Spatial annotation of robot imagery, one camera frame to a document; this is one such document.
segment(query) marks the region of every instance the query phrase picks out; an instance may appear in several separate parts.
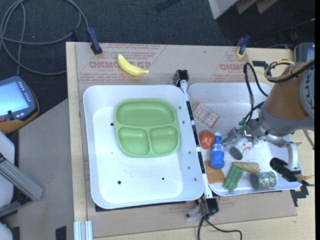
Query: green vegetable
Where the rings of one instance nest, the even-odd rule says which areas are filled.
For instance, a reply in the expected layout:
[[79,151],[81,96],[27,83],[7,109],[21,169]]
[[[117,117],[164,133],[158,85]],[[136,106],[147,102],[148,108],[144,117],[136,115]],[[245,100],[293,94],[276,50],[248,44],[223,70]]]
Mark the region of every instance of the green vegetable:
[[243,174],[243,170],[239,167],[232,165],[231,169],[227,175],[227,177],[224,180],[223,186],[229,190],[229,192],[232,192],[235,190],[235,188],[238,185],[238,182]]

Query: blue clamp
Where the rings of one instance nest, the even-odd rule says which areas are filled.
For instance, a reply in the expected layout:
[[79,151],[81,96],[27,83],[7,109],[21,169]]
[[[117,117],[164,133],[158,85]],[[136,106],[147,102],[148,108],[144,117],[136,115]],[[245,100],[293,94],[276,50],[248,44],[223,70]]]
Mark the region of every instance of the blue clamp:
[[236,44],[236,46],[240,46],[236,51],[236,56],[238,58],[242,59],[245,56],[246,48],[248,46],[249,40],[250,40],[250,36],[245,35],[245,37],[244,38],[242,37]]
[[91,49],[92,49],[93,53],[95,55],[102,54],[102,49],[101,49],[101,47],[99,45],[99,42],[98,42],[98,39],[97,39],[97,34],[96,34],[96,32],[94,31],[93,28],[90,27],[90,28],[88,28],[86,30],[86,36],[87,36],[89,42],[92,43]]

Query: cardboard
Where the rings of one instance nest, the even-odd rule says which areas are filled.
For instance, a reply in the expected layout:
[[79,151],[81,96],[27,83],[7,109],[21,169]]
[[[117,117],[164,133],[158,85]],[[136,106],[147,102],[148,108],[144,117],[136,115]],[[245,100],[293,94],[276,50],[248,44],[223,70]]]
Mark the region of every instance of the cardboard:
[[[178,69],[188,70],[189,86],[193,83],[243,83],[243,66],[248,62],[236,57],[237,47],[103,43],[102,54],[94,55],[89,43],[75,43],[81,121],[83,166],[87,218],[93,222],[94,237],[195,227],[198,221],[186,222],[186,213],[194,201],[145,207],[97,211],[90,192],[90,168],[83,108],[84,91],[92,85],[156,85],[169,84]],[[131,76],[117,64],[122,54],[135,66],[149,74]],[[272,61],[283,59],[275,53]],[[254,81],[249,74],[250,82]],[[233,223],[297,214],[290,191],[215,197],[219,212],[214,224]]]

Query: table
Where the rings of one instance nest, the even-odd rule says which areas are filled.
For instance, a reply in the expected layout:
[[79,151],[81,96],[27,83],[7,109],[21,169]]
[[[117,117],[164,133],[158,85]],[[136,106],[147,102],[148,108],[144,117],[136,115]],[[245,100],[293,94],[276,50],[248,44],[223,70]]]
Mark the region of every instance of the table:
[[[69,120],[70,120],[70,144],[71,144],[71,162],[72,162],[72,188],[73,188],[73,209],[75,222],[85,222],[88,220],[86,189],[85,189],[85,173],[84,173],[84,159],[82,146],[82,128],[80,113],[80,99],[78,88],[78,72],[77,72],[77,52],[75,42],[66,43],[66,58],[67,58],[67,83],[68,83],[68,102],[69,102]],[[206,51],[210,51],[207,46],[174,46],[170,49],[185,48],[185,53],[182,57],[188,56],[192,51],[194,56],[201,55]],[[227,49],[233,52],[234,47],[220,47],[215,49],[217,51]],[[249,62],[265,61],[268,64],[280,59],[293,59],[293,52],[285,49],[266,49],[266,48],[247,48],[246,56]],[[215,59],[223,63],[223,58],[216,57]],[[204,64],[210,64],[210,61],[204,61]],[[197,78],[193,70],[189,74]],[[270,85],[263,77],[258,74],[261,83]],[[294,142],[303,141],[298,146],[300,166],[304,175],[314,175],[314,151],[312,151],[310,144],[307,142],[302,131],[297,131],[292,137]],[[315,188],[308,188],[309,195],[305,199],[298,200],[298,207],[296,208],[297,215],[280,218],[270,218],[255,221],[236,222],[231,224],[218,225],[223,230],[238,229],[242,231],[244,239],[315,239]],[[215,231],[210,226],[204,226],[201,229],[201,239],[239,239],[237,233],[228,234]],[[135,239],[187,239],[194,240],[197,238],[197,228],[187,227],[180,229],[161,230],[155,232],[141,232],[135,234],[115,235],[109,237],[98,237],[99,240],[135,240]]]

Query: gray cable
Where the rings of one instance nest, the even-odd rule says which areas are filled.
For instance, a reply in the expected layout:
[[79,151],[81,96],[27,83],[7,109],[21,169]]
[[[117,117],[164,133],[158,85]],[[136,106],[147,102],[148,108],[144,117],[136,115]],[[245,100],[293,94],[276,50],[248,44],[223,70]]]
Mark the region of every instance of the gray cable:
[[[49,42],[25,42],[23,41],[23,37],[24,37],[24,33],[25,33],[25,26],[26,26],[26,13],[25,13],[25,8],[23,5],[23,2],[25,2],[27,0],[17,0],[15,3],[13,3],[10,8],[5,12],[2,20],[1,20],[1,24],[0,24],[0,51],[1,51],[1,47],[4,48],[4,50],[6,51],[6,53],[8,54],[8,56],[15,62],[17,63],[18,66],[24,68],[27,71],[30,71],[32,73],[38,74],[38,75],[43,75],[43,76],[56,76],[56,75],[61,75],[64,74],[66,72],[66,70],[60,71],[60,72],[55,72],[55,73],[47,73],[47,72],[41,72],[39,70],[34,70],[31,69],[23,64],[21,64],[20,62],[20,58],[21,58],[21,48],[19,48],[19,53],[18,53],[18,58],[16,59],[8,50],[6,44],[5,44],[5,40],[9,41],[9,42],[14,42],[14,43],[18,43],[19,47],[21,47],[21,45],[37,45],[37,46],[44,46],[44,45],[52,45],[52,44],[56,44],[58,42],[61,42],[63,40],[68,39],[73,32],[69,33],[68,35],[54,40],[54,41],[49,41]],[[76,3],[72,0],[64,0],[66,2],[68,2],[69,4],[71,4],[72,6],[74,6],[78,12],[79,12],[79,21],[78,24],[76,26],[76,28],[78,28],[81,24],[81,19],[83,18],[85,25],[87,27],[87,29],[89,28],[89,24],[87,21],[87,18],[85,17],[84,13],[82,12],[82,10],[76,5]],[[24,15],[24,19],[23,19],[23,29],[22,29],[22,33],[21,33],[21,39],[19,40],[14,40],[14,39],[9,39],[9,38],[5,38],[5,32],[7,30],[7,26],[8,23],[12,17],[12,14],[15,12],[15,10],[19,7],[22,6],[23,8],[23,15]]]

